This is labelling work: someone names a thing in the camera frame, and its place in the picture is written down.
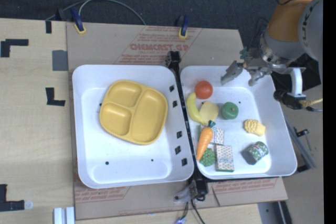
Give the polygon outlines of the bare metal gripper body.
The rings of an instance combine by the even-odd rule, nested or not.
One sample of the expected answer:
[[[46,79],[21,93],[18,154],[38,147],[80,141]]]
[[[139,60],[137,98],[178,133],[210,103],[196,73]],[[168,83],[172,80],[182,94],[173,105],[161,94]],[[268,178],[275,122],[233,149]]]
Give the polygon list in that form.
[[[282,73],[286,69],[286,61],[268,47],[250,48],[243,53],[243,59],[243,66],[248,71]]]

